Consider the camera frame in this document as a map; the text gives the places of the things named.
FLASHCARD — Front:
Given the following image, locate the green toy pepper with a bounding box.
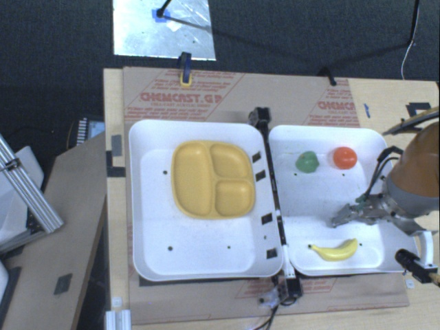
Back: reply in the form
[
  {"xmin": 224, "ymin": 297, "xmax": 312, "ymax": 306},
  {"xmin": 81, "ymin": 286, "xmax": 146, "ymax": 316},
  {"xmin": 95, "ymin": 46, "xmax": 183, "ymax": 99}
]
[{"xmin": 295, "ymin": 151, "xmax": 320, "ymax": 174}]

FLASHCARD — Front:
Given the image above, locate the yellow divided plate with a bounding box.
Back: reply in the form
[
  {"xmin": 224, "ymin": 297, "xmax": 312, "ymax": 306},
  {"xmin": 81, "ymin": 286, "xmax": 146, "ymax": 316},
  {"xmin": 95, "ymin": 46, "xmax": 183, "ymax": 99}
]
[{"xmin": 170, "ymin": 140, "xmax": 256, "ymax": 219}]

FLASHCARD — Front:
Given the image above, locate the thin black and white rod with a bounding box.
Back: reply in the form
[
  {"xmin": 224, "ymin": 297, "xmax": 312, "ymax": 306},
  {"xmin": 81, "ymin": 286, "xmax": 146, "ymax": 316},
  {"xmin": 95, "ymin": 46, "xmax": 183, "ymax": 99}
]
[{"xmin": 259, "ymin": 120, "xmax": 296, "ymax": 278}]

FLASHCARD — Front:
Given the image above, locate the black cylinder on white bracket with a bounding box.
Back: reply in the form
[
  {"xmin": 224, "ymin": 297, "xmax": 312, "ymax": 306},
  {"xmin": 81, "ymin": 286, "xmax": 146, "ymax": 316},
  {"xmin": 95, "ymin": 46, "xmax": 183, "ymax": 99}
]
[{"xmin": 394, "ymin": 230, "xmax": 439, "ymax": 284}]

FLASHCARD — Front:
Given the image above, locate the white plastic tray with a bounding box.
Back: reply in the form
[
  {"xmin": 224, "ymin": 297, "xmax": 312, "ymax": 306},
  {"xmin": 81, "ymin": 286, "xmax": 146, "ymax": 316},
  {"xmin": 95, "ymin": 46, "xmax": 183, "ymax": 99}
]
[
  {"xmin": 267, "ymin": 124, "xmax": 421, "ymax": 276},
  {"xmin": 128, "ymin": 119, "xmax": 285, "ymax": 283}
]

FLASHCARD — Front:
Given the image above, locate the yellow banana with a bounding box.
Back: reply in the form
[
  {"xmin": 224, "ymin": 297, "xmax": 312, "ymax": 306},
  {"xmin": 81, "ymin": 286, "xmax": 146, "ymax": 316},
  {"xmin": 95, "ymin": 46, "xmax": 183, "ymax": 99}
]
[{"xmin": 307, "ymin": 238, "xmax": 359, "ymax": 263}]

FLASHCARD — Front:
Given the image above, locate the brown cardboard board red print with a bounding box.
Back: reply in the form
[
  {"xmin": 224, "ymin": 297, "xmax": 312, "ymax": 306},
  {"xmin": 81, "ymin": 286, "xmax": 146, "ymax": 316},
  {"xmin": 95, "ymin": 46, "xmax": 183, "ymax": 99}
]
[{"xmin": 122, "ymin": 67, "xmax": 410, "ymax": 325}]

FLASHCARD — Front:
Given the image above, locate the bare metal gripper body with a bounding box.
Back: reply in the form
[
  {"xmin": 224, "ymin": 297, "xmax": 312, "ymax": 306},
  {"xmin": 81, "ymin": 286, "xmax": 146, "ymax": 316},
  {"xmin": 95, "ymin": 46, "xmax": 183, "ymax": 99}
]
[{"xmin": 357, "ymin": 193, "xmax": 428, "ymax": 236}]

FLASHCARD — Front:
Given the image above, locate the orange toy fruit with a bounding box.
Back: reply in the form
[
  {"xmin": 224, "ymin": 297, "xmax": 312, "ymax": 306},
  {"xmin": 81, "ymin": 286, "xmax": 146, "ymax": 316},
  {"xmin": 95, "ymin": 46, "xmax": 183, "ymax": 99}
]
[{"xmin": 332, "ymin": 146, "xmax": 358, "ymax": 170}]

